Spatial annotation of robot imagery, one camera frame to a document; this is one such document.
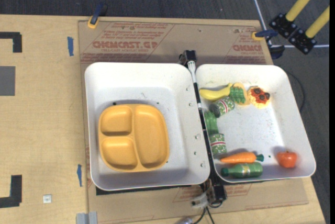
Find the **black tape mark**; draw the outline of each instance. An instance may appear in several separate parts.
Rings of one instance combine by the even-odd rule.
[[[22,35],[19,32],[0,31],[0,39],[12,39],[13,53],[22,53]]]
[[[22,202],[22,175],[14,175],[10,181],[9,197],[0,198],[0,208],[20,206]]]

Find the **toy carrot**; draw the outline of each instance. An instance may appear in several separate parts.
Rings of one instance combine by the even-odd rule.
[[[262,154],[256,155],[253,152],[240,152],[221,159],[223,163],[253,163],[254,161],[264,161]]]

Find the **red tomato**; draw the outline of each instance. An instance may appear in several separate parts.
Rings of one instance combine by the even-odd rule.
[[[297,154],[295,152],[279,152],[277,153],[278,163],[285,168],[293,168],[297,161]]]

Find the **orange plate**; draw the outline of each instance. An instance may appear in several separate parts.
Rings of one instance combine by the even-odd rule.
[[[153,106],[108,107],[100,115],[98,129],[102,159],[113,170],[154,170],[162,167],[169,158],[165,119]]]

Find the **green bottle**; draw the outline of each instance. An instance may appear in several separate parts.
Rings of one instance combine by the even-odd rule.
[[[222,176],[232,176],[234,178],[258,177],[263,173],[263,167],[260,163],[240,163],[231,168],[222,168]]]
[[[206,128],[207,128],[208,135],[210,136],[210,135],[218,134],[219,129],[216,123],[215,115],[210,111],[206,111],[204,116],[205,116],[205,122],[206,122]]]

